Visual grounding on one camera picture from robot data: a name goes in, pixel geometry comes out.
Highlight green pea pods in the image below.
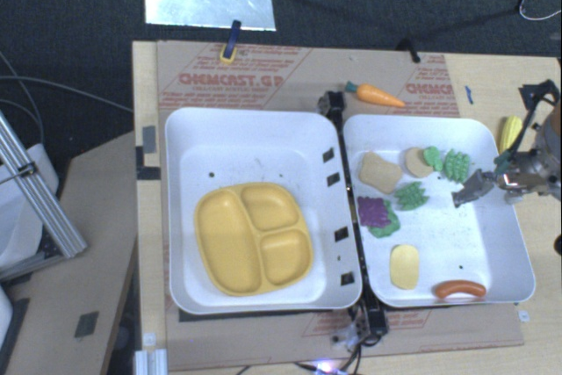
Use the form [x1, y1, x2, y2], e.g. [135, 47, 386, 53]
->
[393, 181, 429, 213]
[442, 148, 472, 185]

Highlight small green lettuce leaf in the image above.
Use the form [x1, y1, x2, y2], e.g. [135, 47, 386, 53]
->
[421, 145, 445, 173]

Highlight purple grapes on green leaf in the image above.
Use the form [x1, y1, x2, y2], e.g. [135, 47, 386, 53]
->
[356, 195, 401, 240]

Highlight yellow divided plate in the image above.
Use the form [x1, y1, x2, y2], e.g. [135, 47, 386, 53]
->
[193, 182, 314, 298]

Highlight brown cardboard board red print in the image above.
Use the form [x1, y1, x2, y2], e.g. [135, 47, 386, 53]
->
[155, 40, 526, 372]

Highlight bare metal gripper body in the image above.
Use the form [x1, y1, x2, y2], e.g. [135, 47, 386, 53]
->
[493, 148, 562, 205]

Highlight tan bread slice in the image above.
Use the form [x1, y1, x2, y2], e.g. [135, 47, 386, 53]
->
[358, 150, 404, 196]

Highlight pale yellow oval slice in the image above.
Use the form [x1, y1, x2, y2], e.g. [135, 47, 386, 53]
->
[389, 243, 421, 292]

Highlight white plastic tray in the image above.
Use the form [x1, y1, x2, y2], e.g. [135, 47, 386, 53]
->
[342, 113, 537, 308]
[163, 106, 364, 315]

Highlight black block with thin wires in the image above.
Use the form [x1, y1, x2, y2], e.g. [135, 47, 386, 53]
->
[349, 306, 390, 344]
[317, 90, 349, 116]

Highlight thin black rod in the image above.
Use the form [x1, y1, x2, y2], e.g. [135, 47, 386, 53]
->
[329, 100, 377, 321]

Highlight red-orange sausage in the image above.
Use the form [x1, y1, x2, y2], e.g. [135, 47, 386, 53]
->
[433, 279, 488, 301]

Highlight brown round biscuit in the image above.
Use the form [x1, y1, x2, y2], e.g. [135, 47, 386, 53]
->
[403, 147, 435, 179]

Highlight orange carrot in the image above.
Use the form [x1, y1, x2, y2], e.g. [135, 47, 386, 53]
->
[344, 81, 407, 109]

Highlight yellow corn cob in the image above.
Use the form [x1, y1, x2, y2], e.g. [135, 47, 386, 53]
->
[499, 114, 524, 155]

